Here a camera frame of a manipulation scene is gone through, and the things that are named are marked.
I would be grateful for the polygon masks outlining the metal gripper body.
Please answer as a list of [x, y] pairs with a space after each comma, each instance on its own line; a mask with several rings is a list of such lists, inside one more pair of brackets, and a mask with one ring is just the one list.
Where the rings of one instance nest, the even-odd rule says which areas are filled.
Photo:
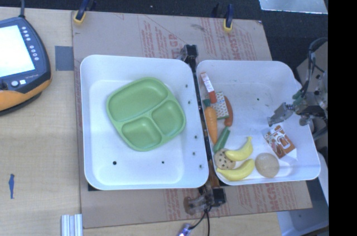
[[316, 85], [309, 90], [312, 77], [310, 73], [302, 88], [295, 94], [295, 112], [302, 117], [328, 119], [327, 71], [315, 76]]

